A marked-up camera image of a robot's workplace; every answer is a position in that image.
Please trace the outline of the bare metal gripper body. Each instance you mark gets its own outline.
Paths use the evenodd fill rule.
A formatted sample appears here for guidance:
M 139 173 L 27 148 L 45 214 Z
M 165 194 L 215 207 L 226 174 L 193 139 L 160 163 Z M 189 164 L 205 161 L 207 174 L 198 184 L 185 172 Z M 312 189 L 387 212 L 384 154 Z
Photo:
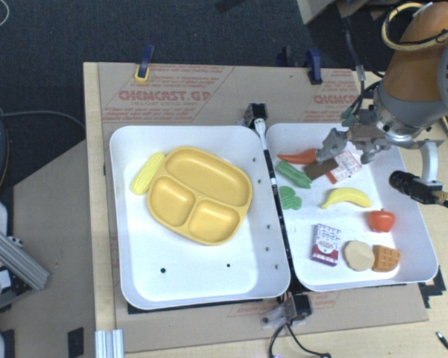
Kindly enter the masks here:
M 349 141 L 359 150 L 414 149 L 415 125 L 409 115 L 405 106 L 381 102 L 366 109 L 350 107 L 345 111 Z

